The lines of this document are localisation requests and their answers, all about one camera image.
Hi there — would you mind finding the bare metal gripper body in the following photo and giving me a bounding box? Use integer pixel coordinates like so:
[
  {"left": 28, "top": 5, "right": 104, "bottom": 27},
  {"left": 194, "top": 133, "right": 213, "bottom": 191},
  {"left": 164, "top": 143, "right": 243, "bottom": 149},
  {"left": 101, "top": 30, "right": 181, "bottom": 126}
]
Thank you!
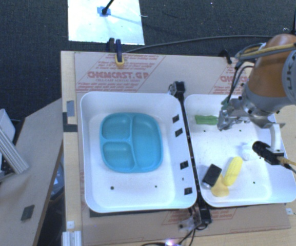
[{"left": 223, "top": 97, "right": 258, "bottom": 121}]

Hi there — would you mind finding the green pea pod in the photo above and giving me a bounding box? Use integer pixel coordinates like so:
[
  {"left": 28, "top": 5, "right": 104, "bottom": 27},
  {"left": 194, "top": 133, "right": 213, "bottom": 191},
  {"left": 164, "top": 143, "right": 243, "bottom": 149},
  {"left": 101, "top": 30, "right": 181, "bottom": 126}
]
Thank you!
[{"left": 194, "top": 114, "right": 219, "bottom": 126}]

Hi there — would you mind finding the white lumpy toy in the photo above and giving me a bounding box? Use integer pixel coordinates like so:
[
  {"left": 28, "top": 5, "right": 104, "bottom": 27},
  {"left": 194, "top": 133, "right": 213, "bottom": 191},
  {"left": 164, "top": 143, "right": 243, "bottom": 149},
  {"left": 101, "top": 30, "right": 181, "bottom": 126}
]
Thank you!
[{"left": 239, "top": 142, "right": 253, "bottom": 161}]

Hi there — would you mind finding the thin black rod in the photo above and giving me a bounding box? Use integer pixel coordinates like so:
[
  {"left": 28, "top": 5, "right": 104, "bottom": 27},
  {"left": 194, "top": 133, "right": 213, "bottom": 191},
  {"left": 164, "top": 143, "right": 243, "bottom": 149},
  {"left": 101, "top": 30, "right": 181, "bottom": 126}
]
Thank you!
[{"left": 176, "top": 92, "right": 208, "bottom": 215}]

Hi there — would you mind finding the yellow corn cob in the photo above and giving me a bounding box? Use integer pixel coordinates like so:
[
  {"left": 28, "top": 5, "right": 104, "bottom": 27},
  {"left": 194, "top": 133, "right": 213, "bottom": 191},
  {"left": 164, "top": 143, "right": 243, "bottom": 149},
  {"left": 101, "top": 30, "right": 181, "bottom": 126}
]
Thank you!
[{"left": 222, "top": 156, "right": 244, "bottom": 188}]

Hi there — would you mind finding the black rectangular box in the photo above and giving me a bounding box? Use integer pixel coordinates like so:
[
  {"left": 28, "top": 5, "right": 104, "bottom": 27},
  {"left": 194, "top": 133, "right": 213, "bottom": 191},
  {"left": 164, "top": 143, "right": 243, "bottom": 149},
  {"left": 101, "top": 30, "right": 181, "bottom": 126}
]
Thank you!
[{"left": 202, "top": 163, "right": 223, "bottom": 187}]

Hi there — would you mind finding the white plastic tray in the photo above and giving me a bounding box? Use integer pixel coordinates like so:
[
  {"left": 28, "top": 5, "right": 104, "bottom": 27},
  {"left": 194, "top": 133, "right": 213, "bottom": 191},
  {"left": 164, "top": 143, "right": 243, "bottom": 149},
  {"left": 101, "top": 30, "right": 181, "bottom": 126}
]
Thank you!
[
  {"left": 80, "top": 91, "right": 198, "bottom": 213},
  {"left": 184, "top": 94, "right": 296, "bottom": 208}
]

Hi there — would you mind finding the yellow toy piece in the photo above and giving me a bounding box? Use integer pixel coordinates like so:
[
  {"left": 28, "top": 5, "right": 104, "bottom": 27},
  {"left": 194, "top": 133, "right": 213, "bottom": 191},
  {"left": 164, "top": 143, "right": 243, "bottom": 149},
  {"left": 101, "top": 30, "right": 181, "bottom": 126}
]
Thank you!
[{"left": 210, "top": 174, "right": 231, "bottom": 198}]

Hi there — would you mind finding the blue divided plate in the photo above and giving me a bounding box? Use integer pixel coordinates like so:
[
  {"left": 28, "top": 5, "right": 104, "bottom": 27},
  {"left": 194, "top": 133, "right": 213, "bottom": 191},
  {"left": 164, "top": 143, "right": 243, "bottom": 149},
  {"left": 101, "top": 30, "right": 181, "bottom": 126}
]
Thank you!
[{"left": 99, "top": 112, "right": 163, "bottom": 174}]

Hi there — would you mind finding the brown cardboard board red print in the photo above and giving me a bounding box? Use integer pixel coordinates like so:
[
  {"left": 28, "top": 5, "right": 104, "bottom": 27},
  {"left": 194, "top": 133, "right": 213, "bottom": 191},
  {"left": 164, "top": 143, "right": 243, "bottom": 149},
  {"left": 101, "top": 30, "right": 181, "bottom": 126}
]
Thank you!
[{"left": 74, "top": 51, "right": 291, "bottom": 241}]

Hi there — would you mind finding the black cylinder on white bracket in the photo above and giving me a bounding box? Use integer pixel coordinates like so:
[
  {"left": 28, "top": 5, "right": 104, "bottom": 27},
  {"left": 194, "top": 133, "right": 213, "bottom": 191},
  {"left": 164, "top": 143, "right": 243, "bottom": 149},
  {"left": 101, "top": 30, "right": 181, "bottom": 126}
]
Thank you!
[{"left": 250, "top": 116, "right": 286, "bottom": 167}]

